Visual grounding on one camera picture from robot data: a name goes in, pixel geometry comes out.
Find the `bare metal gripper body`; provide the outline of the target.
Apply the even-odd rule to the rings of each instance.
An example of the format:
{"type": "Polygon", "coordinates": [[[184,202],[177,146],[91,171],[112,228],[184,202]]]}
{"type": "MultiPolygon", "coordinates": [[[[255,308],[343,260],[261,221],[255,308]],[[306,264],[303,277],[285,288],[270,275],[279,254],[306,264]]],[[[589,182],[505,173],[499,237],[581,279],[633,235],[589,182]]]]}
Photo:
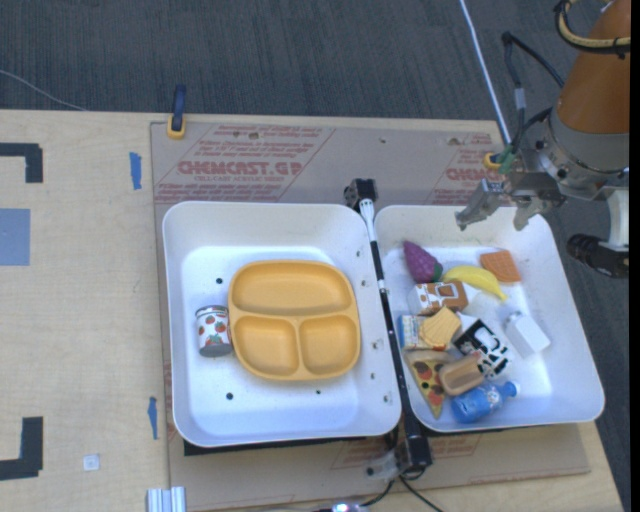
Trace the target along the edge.
{"type": "Polygon", "coordinates": [[[506,175],[504,190],[514,200],[560,204],[564,198],[606,201],[618,194],[628,196],[629,183],[623,170],[593,172],[570,160],[556,165],[545,152],[523,149],[506,175]]]}

